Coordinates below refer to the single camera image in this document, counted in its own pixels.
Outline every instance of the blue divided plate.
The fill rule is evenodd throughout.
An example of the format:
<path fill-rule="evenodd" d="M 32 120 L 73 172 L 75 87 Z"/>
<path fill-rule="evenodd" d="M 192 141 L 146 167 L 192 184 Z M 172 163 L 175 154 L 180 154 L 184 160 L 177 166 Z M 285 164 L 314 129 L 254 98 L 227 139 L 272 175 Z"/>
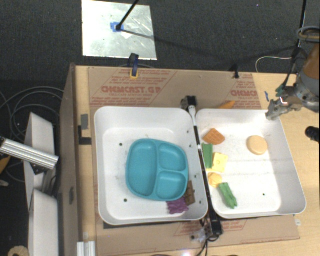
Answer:
<path fill-rule="evenodd" d="M 186 192 L 188 171 L 187 156 L 180 147 L 161 140 L 139 139 L 129 150 L 126 185 L 136 196 L 174 201 Z"/>

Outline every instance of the black carpet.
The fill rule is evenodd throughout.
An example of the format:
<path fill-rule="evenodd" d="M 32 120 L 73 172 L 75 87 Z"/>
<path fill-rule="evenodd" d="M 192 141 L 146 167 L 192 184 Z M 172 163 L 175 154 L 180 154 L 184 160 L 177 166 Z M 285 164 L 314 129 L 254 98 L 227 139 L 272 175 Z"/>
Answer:
<path fill-rule="evenodd" d="M 133 0 L 108 1 L 132 4 Z M 234 64 L 240 72 L 255 72 L 263 56 L 290 57 L 296 45 L 302 0 L 141 0 L 149 5 L 153 21 L 157 61 L 141 61 L 161 69 L 228 71 Z M 50 86 L 63 89 L 70 63 L 119 66 L 126 59 L 82 56 L 80 0 L 0 0 L 0 91 L 9 99 L 28 88 Z M 319 26 L 320 5 L 309 0 L 305 26 Z M 308 52 L 311 45 L 302 44 Z M 290 61 L 263 59 L 264 73 L 287 73 Z M 10 102 L 13 109 L 17 99 Z M 58 101 L 37 95 L 39 102 L 59 111 Z M 3 99 L 0 96 L 0 107 Z M 55 117 L 31 108 L 51 122 Z M 0 108 L 0 134 L 10 136 L 9 114 Z M 29 113 L 17 120 L 25 129 Z M 21 166 L 10 173 L 23 179 Z M 4 172 L 0 180 L 0 256 L 10 248 L 28 244 L 28 210 L 24 184 Z"/>

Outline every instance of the metal plate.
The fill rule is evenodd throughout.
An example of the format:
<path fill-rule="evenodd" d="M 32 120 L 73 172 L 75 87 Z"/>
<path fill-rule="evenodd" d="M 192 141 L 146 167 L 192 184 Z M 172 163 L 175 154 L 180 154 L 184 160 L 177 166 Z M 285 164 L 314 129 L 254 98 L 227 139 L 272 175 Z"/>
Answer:
<path fill-rule="evenodd" d="M 157 60 L 150 7 L 136 5 L 116 31 L 131 4 L 82 0 L 82 49 L 84 56 Z"/>

